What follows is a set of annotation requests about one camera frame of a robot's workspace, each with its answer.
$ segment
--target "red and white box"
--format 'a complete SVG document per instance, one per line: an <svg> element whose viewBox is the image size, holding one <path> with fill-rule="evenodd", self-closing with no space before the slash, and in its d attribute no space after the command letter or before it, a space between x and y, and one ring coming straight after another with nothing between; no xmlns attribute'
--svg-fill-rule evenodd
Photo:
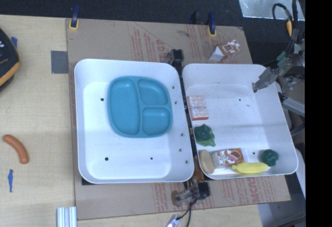
<svg viewBox="0 0 332 227"><path fill-rule="evenodd" d="M187 96L187 103L191 120L206 120L209 118L204 95Z"/></svg>

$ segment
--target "green vegetable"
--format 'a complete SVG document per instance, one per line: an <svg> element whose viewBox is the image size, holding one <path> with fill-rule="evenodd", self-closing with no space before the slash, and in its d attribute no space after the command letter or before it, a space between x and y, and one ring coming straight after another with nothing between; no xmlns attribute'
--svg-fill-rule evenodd
<svg viewBox="0 0 332 227"><path fill-rule="evenodd" d="M216 146L214 143L214 134L209 126L205 124L196 126L193 129L193 133L195 134L196 143L203 146Z"/></svg>
<svg viewBox="0 0 332 227"><path fill-rule="evenodd" d="M271 149L265 150L261 156L262 162L269 166L274 166L277 159L279 159L279 154Z"/></svg>

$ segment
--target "blue plate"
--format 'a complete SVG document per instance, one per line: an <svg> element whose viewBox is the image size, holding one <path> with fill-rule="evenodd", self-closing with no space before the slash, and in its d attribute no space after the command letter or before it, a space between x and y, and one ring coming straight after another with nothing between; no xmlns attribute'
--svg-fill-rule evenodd
<svg viewBox="0 0 332 227"><path fill-rule="evenodd" d="M121 136L157 137L172 125L169 93L151 78L116 78L108 88L107 106L110 123Z"/></svg>

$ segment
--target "hot dog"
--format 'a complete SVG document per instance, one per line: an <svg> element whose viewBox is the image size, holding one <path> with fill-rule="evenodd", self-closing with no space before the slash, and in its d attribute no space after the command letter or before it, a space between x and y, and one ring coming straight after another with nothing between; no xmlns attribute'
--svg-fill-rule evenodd
<svg viewBox="0 0 332 227"><path fill-rule="evenodd" d="M12 135L7 134L4 136L4 142L8 143L16 150L16 152L19 155L20 162L22 164L26 164L29 162L29 156L27 154L27 151L26 151L25 147L23 146L23 144L17 138L15 138Z"/></svg>

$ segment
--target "wooden table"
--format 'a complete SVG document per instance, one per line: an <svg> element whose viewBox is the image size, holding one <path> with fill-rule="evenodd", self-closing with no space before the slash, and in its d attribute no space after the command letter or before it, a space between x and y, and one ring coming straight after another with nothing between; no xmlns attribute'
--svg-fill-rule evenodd
<svg viewBox="0 0 332 227"><path fill-rule="evenodd" d="M51 51L66 51L65 18L0 15L18 39L22 64L0 92L0 136L22 141L30 161L0 146L0 226L56 226L58 207L75 206L68 74L51 73ZM7 176L13 170L12 192ZM165 226L174 213L78 221L78 226ZM186 226L184 218L178 227ZM262 226L257 205L195 210L190 227Z"/></svg>

